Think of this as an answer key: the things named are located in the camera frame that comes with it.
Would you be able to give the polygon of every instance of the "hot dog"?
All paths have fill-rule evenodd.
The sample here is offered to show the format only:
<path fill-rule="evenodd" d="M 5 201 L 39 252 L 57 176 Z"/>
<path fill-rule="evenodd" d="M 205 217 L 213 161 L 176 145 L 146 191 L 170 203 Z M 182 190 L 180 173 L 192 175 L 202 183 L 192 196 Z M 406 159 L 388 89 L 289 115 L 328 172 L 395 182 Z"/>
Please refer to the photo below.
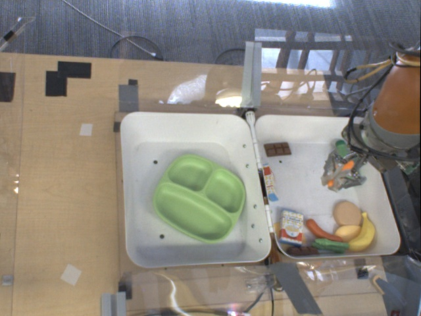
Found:
<path fill-rule="evenodd" d="M 324 230 L 322 230 L 318 226 L 316 221 L 314 221 L 313 219 L 307 220 L 305 225 L 310 230 L 310 232 L 312 232 L 318 238 L 328 239 L 328 240 L 337 241 L 337 242 L 343 242 L 343 240 L 340 236 L 329 234 L 329 233 L 325 232 Z"/>

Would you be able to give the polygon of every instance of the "green plate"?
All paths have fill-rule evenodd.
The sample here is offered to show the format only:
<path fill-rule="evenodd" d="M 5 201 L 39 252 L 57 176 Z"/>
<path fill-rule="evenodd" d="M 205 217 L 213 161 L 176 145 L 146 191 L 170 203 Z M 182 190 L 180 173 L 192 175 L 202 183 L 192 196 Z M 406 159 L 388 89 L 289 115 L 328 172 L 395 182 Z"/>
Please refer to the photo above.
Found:
<path fill-rule="evenodd" d="M 163 221 L 210 244 L 229 235 L 244 202 L 244 184 L 234 173 L 190 154 L 172 162 L 153 196 Z"/>

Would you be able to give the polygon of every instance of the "wooden table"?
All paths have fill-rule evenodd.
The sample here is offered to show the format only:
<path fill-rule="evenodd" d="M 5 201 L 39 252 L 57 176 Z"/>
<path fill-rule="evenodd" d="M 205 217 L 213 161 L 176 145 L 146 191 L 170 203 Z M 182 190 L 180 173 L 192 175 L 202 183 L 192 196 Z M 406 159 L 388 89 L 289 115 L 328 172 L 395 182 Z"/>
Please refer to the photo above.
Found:
<path fill-rule="evenodd" d="M 67 97 L 46 97 L 45 72 L 56 71 L 58 61 L 91 63 L 92 75 L 90 79 L 69 78 Z M 144 111 L 231 113 L 232 109 L 213 105 L 223 78 L 215 78 L 193 105 L 165 104 L 174 88 L 215 69 L 241 76 L 239 67 L 221 70 L 184 63 L 0 54 L 0 71 L 16 73 L 13 102 L 0 103 L 0 275 L 14 275 L 12 286 L 0 286 L 0 315 L 100 314 L 101 294 L 117 291 L 122 274 L 119 254 L 125 253 L 118 232 L 113 132 L 118 86 L 136 79 L 139 107 Z M 280 78 L 279 71 L 266 73 Z M 309 114 L 308 100 L 299 95 L 289 97 L 283 109 L 274 107 L 277 102 L 278 96 L 264 93 L 260 113 L 266 109 Z M 326 92 L 318 93 L 315 102 L 318 109 L 312 114 L 332 114 Z M 83 124 L 92 124 L 90 136 L 80 135 Z M 384 276 L 380 258 L 371 258 L 368 264 Z M 68 265 L 81 271 L 75 285 L 61 279 Z M 342 271 L 354 273 L 355 269 L 348 266 Z M 203 294 L 220 289 L 226 296 L 230 272 L 226 267 L 209 269 L 208 278 L 198 286 Z M 349 315 L 348 307 L 355 315 L 384 314 L 382 297 L 368 280 L 357 280 L 354 273 L 339 282 L 312 283 L 307 272 L 301 270 L 326 315 Z M 212 287 L 205 284 L 209 277 Z M 243 277 L 237 279 L 243 286 Z M 150 288 L 159 291 L 157 287 L 168 289 L 168 282 Z M 236 295 L 242 296 L 241 292 L 239 289 Z M 184 293 L 180 295 L 183 303 L 201 305 L 197 296 L 187 290 Z M 285 293 L 276 293 L 275 298 L 275 315 L 295 314 Z M 158 300 L 166 303 L 162 297 Z M 142 308 L 139 301 L 130 302 L 132 310 Z M 259 303 L 252 314 L 269 315 L 270 302 Z"/>

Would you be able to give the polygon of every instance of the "wooden surface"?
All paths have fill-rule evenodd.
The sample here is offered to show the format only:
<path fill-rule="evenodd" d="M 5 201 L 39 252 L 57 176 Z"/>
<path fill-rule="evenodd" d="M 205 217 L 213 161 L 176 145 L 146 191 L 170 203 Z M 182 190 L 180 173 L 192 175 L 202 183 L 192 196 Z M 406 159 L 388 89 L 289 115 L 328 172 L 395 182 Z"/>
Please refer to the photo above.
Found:
<path fill-rule="evenodd" d="M 59 60 L 91 62 L 92 77 L 68 79 L 67 97 L 46 97 L 45 71 L 57 70 Z M 0 206 L 0 275 L 14 275 L 13 286 L 0 286 L 0 314 L 99 315 L 101 294 L 115 293 L 120 277 L 136 269 L 121 263 L 126 253 L 121 234 L 119 241 L 119 154 L 113 132 L 118 85 L 137 79 L 144 110 L 229 113 L 232 109 L 210 106 L 212 93 L 192 107 L 159 102 L 166 103 L 183 82 L 208 74 L 209 65 L 0 54 L 0 71 L 10 70 L 10 62 L 17 73 L 16 95 L 12 103 L 0 103 L 0 139 L 7 143 L 7 161 L 18 171 L 20 182 L 18 196 L 12 194 L 11 185 L 0 187 L 1 199 L 8 196 L 8 205 L 1 202 Z M 327 99 L 320 101 L 326 104 Z M 82 124 L 93 125 L 91 136 L 80 135 Z M 7 175 L 5 180 L 14 178 Z M 373 261 L 381 274 L 381 260 Z M 74 286 L 61 280 L 69 264 L 82 271 Z M 179 290 L 185 292 L 180 303 L 197 307 L 212 293 L 211 303 L 218 304 L 219 299 L 220 303 L 249 304 L 244 276 L 232 274 L 233 270 L 213 267 L 178 272 L 175 281 L 185 286 Z M 355 271 L 351 272 L 340 281 L 320 283 L 311 282 L 306 270 L 300 271 L 325 315 L 351 315 L 343 305 L 353 306 L 352 315 L 383 315 L 382 297 L 368 280 L 357 280 Z M 142 269 L 138 273 L 154 275 Z M 155 298 L 156 307 L 169 303 L 168 282 L 142 280 L 134 288 L 139 299 L 128 303 L 133 315 L 143 312 L 145 306 L 139 301 L 152 303 Z M 285 293 L 277 293 L 276 299 L 275 315 L 294 315 Z M 252 315 L 269 313 L 266 301 Z"/>

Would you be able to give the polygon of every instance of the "white paper square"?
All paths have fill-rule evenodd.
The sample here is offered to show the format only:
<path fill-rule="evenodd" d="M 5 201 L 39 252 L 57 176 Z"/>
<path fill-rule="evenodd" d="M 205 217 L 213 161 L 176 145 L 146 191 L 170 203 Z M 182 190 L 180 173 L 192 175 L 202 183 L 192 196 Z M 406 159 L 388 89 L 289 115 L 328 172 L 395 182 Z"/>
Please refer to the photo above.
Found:
<path fill-rule="evenodd" d="M 81 270 L 77 269 L 75 266 L 67 265 L 64 273 L 61 275 L 61 279 L 72 286 L 75 286 L 77 281 L 79 280 L 80 274 L 82 273 Z"/>
<path fill-rule="evenodd" d="M 80 127 L 80 133 L 81 136 L 92 136 L 92 128 L 93 124 L 82 124 Z"/>

